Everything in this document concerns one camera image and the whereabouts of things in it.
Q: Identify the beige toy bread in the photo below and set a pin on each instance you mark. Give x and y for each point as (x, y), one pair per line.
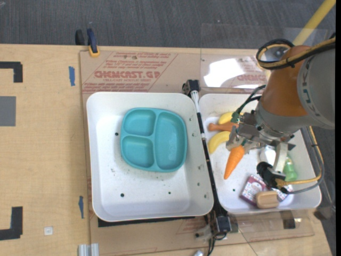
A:
(267, 200)

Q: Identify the orange toy sausage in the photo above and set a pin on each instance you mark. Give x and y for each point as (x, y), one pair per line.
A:
(221, 127)

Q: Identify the pink printed packet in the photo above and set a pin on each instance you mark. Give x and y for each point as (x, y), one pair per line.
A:
(251, 188)

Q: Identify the blue divided plate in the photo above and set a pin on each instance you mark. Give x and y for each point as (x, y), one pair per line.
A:
(165, 140)

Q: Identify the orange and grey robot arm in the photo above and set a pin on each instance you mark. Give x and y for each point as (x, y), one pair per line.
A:
(287, 95)

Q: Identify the white plastic bottle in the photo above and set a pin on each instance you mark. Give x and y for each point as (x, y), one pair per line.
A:
(267, 155)

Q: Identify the thin black and white rod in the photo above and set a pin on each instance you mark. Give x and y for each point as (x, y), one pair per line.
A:
(205, 145)

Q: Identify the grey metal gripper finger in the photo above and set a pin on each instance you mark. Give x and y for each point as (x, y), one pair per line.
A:
(232, 142)
(251, 144)

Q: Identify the brown cardboard board red print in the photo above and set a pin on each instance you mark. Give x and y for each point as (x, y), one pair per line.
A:
(138, 71)

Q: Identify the yellow banana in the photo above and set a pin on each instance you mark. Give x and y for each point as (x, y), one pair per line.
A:
(225, 118)
(216, 142)

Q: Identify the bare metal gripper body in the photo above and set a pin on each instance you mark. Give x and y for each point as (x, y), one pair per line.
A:
(250, 127)

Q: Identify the white plastic tray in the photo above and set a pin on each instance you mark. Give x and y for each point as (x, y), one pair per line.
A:
(234, 191)
(149, 193)

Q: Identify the orange carrot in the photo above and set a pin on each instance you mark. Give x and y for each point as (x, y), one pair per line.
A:
(233, 161)

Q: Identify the green plastic bottle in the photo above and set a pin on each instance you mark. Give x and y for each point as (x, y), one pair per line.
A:
(291, 171)

